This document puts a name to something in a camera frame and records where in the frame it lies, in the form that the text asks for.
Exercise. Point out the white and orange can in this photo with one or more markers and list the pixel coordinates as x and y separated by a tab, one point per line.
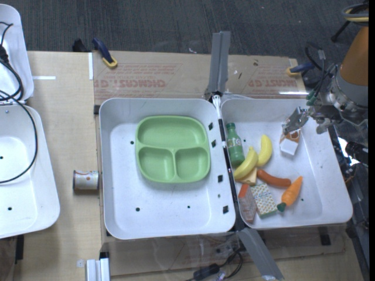
86	181

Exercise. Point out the orange carrot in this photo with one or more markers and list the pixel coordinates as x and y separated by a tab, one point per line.
293	193

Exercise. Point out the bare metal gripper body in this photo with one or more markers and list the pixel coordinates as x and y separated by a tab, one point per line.
328	111

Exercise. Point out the orange packet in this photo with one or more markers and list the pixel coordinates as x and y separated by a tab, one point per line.
248	205

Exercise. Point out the green plastic bottle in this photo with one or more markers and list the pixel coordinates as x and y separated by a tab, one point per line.
235	149

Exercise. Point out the black cylinder on white bracket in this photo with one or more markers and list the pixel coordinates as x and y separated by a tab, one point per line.
357	151

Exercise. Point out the orange-red sausage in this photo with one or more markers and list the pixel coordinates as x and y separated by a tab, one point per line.
274	180

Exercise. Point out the yellow banana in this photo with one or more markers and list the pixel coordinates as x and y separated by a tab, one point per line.
248	164
266	149

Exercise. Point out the green divided plate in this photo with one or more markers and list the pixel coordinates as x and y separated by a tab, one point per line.
173	145

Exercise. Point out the white carton with yellow print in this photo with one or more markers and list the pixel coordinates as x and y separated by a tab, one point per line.
264	200

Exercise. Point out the white plastic tray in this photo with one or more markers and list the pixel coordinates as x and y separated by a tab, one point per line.
17	186
164	206
319	192
14	54

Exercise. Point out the yellow cheese wedge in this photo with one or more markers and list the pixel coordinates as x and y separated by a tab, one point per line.
251	178

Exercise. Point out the orange and white carton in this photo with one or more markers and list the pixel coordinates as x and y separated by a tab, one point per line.
289	146

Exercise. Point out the brown cardboard board red print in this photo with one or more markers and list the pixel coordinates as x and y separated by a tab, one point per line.
175	78

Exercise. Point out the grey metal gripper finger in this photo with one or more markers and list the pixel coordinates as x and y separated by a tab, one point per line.
301	119
290	120

